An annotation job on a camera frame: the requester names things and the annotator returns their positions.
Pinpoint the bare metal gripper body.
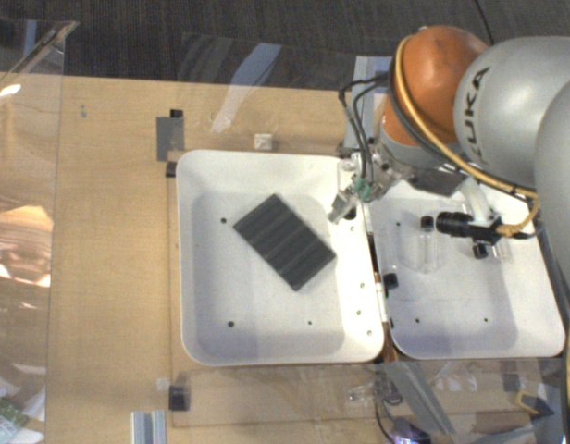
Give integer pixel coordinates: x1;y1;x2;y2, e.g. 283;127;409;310
348;147;410;204

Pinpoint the clear plastic bottle black cap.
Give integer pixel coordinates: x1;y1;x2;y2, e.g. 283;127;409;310
418;216;442;275
471;242;511;261

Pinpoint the black ribbed rectangular panel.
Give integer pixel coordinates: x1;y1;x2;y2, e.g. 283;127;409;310
232;193;338;292

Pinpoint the black cylinder on white bracket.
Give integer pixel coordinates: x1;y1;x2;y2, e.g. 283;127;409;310
435;179;503;247

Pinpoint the white plastic tray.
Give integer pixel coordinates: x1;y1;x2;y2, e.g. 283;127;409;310
366;176;567;361
175;149;387;368

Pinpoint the thin black and white rod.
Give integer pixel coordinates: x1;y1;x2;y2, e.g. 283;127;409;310
361;201;393;330

